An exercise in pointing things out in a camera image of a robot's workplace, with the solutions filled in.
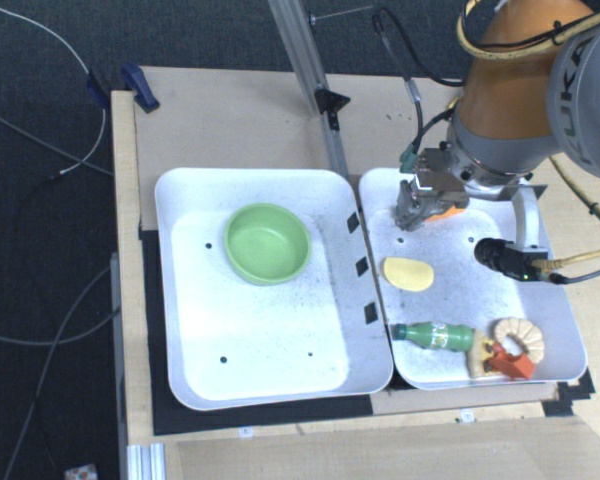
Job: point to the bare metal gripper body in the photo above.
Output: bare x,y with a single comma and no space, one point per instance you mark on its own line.
442,175

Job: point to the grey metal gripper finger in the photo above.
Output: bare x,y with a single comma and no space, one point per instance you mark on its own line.
404,208
420,215

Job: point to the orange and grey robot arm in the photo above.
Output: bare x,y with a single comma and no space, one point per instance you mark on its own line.
510,93

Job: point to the orange toy piece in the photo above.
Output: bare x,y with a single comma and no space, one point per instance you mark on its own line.
447,213

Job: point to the yellow potato crisp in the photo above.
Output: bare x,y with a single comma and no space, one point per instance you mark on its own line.
408,274

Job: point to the white plastic tray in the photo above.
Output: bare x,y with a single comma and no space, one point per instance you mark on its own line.
475,293
260,328

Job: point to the green plastic bottle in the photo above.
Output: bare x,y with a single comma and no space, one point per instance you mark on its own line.
440,337

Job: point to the green bowl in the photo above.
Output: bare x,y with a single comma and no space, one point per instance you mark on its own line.
267,245

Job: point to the toy pizza slice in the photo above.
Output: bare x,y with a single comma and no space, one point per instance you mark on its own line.
477,360

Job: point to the beige toy doughnut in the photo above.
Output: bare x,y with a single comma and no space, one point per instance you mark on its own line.
532,340

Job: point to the red orange block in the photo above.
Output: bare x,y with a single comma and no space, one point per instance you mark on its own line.
515,365

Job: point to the brown cardboard board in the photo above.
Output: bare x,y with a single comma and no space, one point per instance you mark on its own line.
230,128

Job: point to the white printed small carton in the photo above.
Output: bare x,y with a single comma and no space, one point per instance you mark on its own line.
81,472

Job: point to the black cylinder on white bracket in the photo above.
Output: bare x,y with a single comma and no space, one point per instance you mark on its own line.
505,259

